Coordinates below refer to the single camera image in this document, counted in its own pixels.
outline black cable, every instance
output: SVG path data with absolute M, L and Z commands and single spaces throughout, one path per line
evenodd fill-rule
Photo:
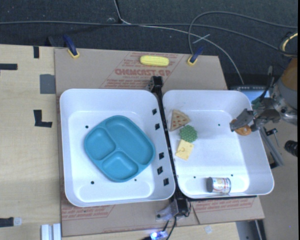
M 226 14 L 227 12 L 205 12 L 205 13 L 202 13 L 200 14 L 200 16 L 203 16 L 203 15 L 206 15 L 206 14 L 210 14 L 210 13 L 224 13 Z M 276 26 L 276 27 L 281 27 L 281 28 L 290 28 L 290 29 L 296 29 L 297 27 L 295 26 L 287 26 L 287 25 L 281 25 L 281 24 L 276 24 L 276 23 L 272 23 L 272 22 L 268 22 L 268 21 L 265 21 L 265 20 L 261 20 L 261 19 L 256 19 L 256 18 L 252 18 L 252 17 L 249 17 L 249 16 L 244 16 L 244 15 L 241 15 L 241 14 L 237 14 L 237 13 L 234 13 L 235 15 L 238 15 L 238 16 L 241 16 L 241 17 L 246 17 L 248 19 L 253 19 L 255 21 L 259 21 L 259 22 L 262 22 L 262 23 L 265 23 L 265 24 L 269 24 L 269 25 L 272 25 L 272 26 Z M 204 25 L 204 24 L 194 24 L 193 23 L 194 21 L 192 21 L 191 24 L 188 24 L 188 23 L 129 23 L 129 24 L 122 24 L 122 23 L 98 23 L 98 22 L 79 22 L 79 21 L 62 21 L 62 20 L 21 20 L 21 21 L 5 21 L 5 22 L 0 22 L 0 25 L 19 25 L 19 24 L 64 24 L 64 25 L 83 25 L 83 26 L 103 26 L 103 27 L 160 27 L 160 26 L 179 26 L 179 27 L 189 27 L 189 30 L 191 31 L 191 28 L 192 27 L 202 27 L 202 28 L 210 28 L 210 29 L 216 29 L 216 30 L 221 30 L 221 31 L 226 31 L 226 32 L 229 32 L 229 33 L 233 33 L 233 34 L 236 34 L 236 35 L 239 35 L 239 36 L 242 36 L 242 37 L 245 37 L 245 38 L 249 38 L 251 40 L 254 40 L 256 42 L 259 42 L 261 44 L 264 44 L 276 51 L 280 51 L 280 49 L 278 47 L 275 47 L 271 44 L 268 44 L 260 39 L 257 39 L 255 37 L 252 37 L 252 36 L 249 36 L 249 35 L 246 35 L 246 34 L 243 34 L 243 33 L 240 33 L 240 32 L 237 32 L 237 31 L 234 31 L 234 30 L 230 30 L 230 29 L 227 29 L 227 28 L 223 28 L 223 27 L 218 27 L 218 26 L 211 26 L 211 25 Z M 176 30 L 176 31 L 179 31 L 179 29 L 173 29 L 173 28 L 168 28 L 169 30 Z M 190 49 L 190 52 L 193 54 L 193 50 L 192 50 L 192 45 L 191 45 L 191 40 L 190 40 L 190 36 L 191 35 L 194 35 L 193 33 L 191 32 L 185 32 L 186 34 L 188 34 L 188 45 L 189 45 L 189 49 Z
M 191 205 L 191 202 L 189 202 L 189 212 L 184 215 L 185 217 L 189 217 L 190 216 L 191 209 L 192 209 L 192 205 Z
M 126 22 L 126 21 L 121 17 L 120 9 L 119 9 L 119 6 L 118 6 L 118 0 L 113 0 L 113 2 L 114 2 L 115 9 L 116 9 L 116 13 L 117 13 L 117 15 L 118 15 L 119 20 L 121 21 L 121 23 L 128 24 L 128 22 Z
M 258 19 L 258 18 L 253 18 L 253 17 L 250 17 L 250 16 L 245 16 L 245 15 L 242 15 L 242 14 L 239 14 L 239 13 L 235 13 L 235 12 L 228 12 L 228 11 L 208 11 L 208 12 L 204 12 L 204 13 L 201 13 L 199 15 L 197 15 L 190 23 L 189 25 L 189 29 L 188 29 L 188 45 L 189 45 L 189 49 L 190 49 L 190 52 L 191 54 L 194 54 L 194 51 L 192 49 L 192 45 L 191 45 L 191 40 L 190 40 L 190 33 L 191 33 L 191 28 L 193 26 L 195 26 L 195 22 L 197 19 L 201 18 L 202 16 L 206 16 L 206 15 L 209 15 L 209 14 L 226 14 L 226 15 L 233 15 L 233 16 L 238 16 L 238 17 L 242 17 L 242 18 L 246 18 L 246 19 L 249 19 L 249 20 L 253 20 L 253 21 L 256 21 L 256 22 L 261 22 L 261 23 L 264 23 L 264 24 L 269 24 L 269 25 L 272 25 L 272 26 L 276 26 L 276 27 L 281 27 L 281 28 L 288 28 L 288 29 L 296 29 L 296 27 L 294 26 L 288 26 L 288 25 L 282 25 L 282 24 L 277 24 L 277 23 L 272 23 L 272 22 L 269 22 L 269 21 L 266 21 L 266 20 L 262 20 L 262 19 Z
M 166 224 L 165 224 L 164 228 L 162 229 L 162 231 L 165 231 L 167 229 L 167 226 L 168 226 L 169 222 L 170 222 L 170 219 L 168 219 L 168 221 L 166 222 Z
M 169 237 L 171 236 L 172 232 L 174 231 L 174 228 L 176 227 L 176 224 L 177 224 L 177 216 L 174 216 L 174 223 L 173 223 L 173 226 L 172 226 L 172 228 L 171 228 L 171 230 L 170 230 L 170 233 L 169 233 L 168 237 L 167 237 L 165 240 L 168 240 L 168 239 L 169 239 Z

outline blue light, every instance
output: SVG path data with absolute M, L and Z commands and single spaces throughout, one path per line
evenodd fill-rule
M 166 238 L 167 236 L 168 236 L 167 231 L 153 232 L 150 234 L 152 240 Z
M 157 232 L 153 232 L 151 235 L 150 235 L 150 237 L 151 237 L 151 239 L 156 239 L 157 238 Z

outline yellow cheese toy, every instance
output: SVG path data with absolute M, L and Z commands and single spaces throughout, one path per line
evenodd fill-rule
M 175 155 L 183 160 L 188 160 L 194 145 L 183 139 L 180 140 Z

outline wooden surface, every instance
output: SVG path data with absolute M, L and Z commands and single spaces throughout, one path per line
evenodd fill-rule
M 40 238 L 40 226 L 60 223 L 60 184 L 55 94 L 40 94 L 40 75 L 55 74 L 54 49 L 0 45 L 0 63 L 17 70 L 0 72 L 0 218 L 20 217 L 22 225 L 0 228 L 0 240 Z M 52 127 L 35 127 L 34 110 Z M 71 240 L 138 240 L 134 231 L 63 237 Z M 171 239 L 238 240 L 236 223 L 177 227 Z

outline blue clamp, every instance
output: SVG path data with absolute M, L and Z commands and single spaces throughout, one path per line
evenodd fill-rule
M 68 53 L 71 55 L 72 58 L 76 59 L 80 56 L 80 53 L 77 51 L 74 42 L 72 42 L 71 38 L 64 34 L 62 36 L 66 46 L 68 47 Z
M 188 60 L 187 60 L 187 64 L 189 66 L 193 66 L 197 63 L 198 60 L 198 56 L 202 54 L 202 52 L 204 51 L 204 47 L 200 46 L 199 49 L 194 53 L 194 55 L 192 55 Z

